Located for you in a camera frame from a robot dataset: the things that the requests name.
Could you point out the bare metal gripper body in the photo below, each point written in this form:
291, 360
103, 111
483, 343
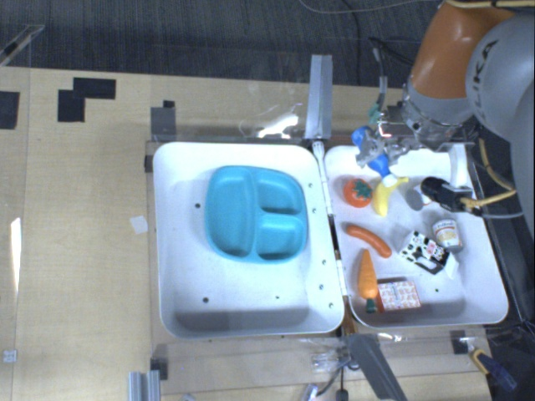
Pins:
403, 130

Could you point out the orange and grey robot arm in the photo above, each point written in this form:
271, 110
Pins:
501, 82

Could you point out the orange carrot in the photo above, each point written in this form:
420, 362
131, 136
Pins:
367, 276

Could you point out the blue divided plate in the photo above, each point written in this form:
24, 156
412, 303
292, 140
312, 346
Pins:
234, 215

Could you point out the orange patterned white carton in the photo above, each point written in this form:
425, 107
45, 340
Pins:
399, 295

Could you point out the orange sausage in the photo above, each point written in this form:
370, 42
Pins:
370, 239

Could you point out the black cylinder on white bracket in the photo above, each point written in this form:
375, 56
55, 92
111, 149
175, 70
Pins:
443, 192

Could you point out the orange tomato with green top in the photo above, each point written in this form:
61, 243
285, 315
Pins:
355, 196

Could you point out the thin black and white rod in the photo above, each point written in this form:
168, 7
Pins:
327, 190

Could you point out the black and white cow carton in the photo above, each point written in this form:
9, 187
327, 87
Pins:
422, 249

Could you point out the white plastic tray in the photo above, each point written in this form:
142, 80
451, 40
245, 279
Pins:
460, 299
234, 299

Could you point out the blue and white bottle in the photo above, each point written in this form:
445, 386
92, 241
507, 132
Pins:
379, 166

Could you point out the yellow banana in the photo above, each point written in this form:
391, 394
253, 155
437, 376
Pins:
382, 201

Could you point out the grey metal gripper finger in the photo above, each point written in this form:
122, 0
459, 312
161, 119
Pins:
397, 152
370, 148

